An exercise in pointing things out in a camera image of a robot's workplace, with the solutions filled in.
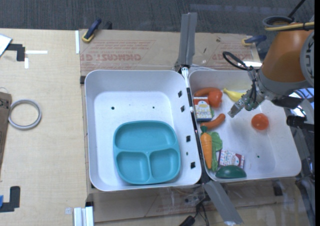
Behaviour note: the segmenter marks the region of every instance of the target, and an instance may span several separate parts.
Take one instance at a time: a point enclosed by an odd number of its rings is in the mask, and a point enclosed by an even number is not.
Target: toy tomato
[[[266,130],[267,127],[269,126],[269,119],[267,118],[267,116],[265,114],[260,113],[260,114],[255,115],[251,119],[251,124],[252,124],[253,128],[255,128],[257,130]]]
[[[220,90],[209,92],[208,100],[209,100],[210,106],[214,108],[218,108],[222,102],[222,94],[223,93]]]

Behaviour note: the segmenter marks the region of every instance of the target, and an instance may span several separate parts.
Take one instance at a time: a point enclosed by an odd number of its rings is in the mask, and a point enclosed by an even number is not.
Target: wooden table
[[[22,44],[29,54],[28,69],[16,61],[16,52],[0,58],[0,87],[12,94],[12,101],[33,99],[42,110],[40,124],[21,131],[8,126],[0,194],[9,202],[10,187],[21,188],[19,208],[0,213],[1,225],[72,225],[74,207],[84,207],[87,175],[84,142],[83,101],[80,85],[80,57],[76,54],[75,31],[0,29]],[[20,105],[15,120],[29,122],[35,110]],[[283,202],[243,207],[238,211],[246,225],[309,225],[299,190],[288,185]],[[225,225],[216,210],[207,213],[215,225]],[[189,214],[101,222],[97,225],[179,225]],[[204,225],[198,216],[194,225]]]

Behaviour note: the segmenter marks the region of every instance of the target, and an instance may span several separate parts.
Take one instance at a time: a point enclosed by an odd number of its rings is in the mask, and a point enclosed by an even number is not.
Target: toy food
[[[221,90],[218,88],[214,88],[214,87],[207,87],[207,88],[203,88],[203,89],[196,91],[193,96],[194,97],[203,97],[203,96],[208,95],[209,92],[212,92],[212,91],[221,91]]]
[[[222,122],[224,122],[225,119],[226,119],[226,115],[221,113],[216,119],[214,119],[210,122],[201,123],[200,127],[206,126],[208,128],[208,130],[211,130],[211,129],[218,127],[220,124],[222,124]]]
[[[244,93],[229,91],[226,88],[223,89],[223,92],[226,93],[232,101],[238,101]]]
[[[213,108],[218,108],[222,102],[222,91],[218,90],[218,91],[210,91],[208,94],[208,101],[210,106],[212,106]]]
[[[236,165],[226,165],[221,167],[216,173],[217,178],[244,178],[247,176],[246,172]]]
[[[207,127],[202,126],[201,127],[201,146],[202,146],[202,151],[203,151],[203,157],[205,164],[208,169],[211,169],[212,166],[212,138],[211,135],[206,132]]]
[[[259,113],[252,118],[251,124],[257,130],[266,130],[269,126],[269,119],[265,114]]]

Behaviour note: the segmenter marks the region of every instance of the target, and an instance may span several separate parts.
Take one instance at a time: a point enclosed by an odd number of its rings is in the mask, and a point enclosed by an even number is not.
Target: teal plate
[[[131,184],[172,180],[181,167],[177,136],[161,121],[120,125],[113,136],[113,156],[119,176]]]

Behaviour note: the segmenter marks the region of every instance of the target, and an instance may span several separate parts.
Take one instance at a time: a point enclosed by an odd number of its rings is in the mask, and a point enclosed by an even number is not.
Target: white paper
[[[12,40],[12,38],[0,34],[0,57],[2,56],[4,51],[6,50],[8,44],[11,42],[11,40]]]

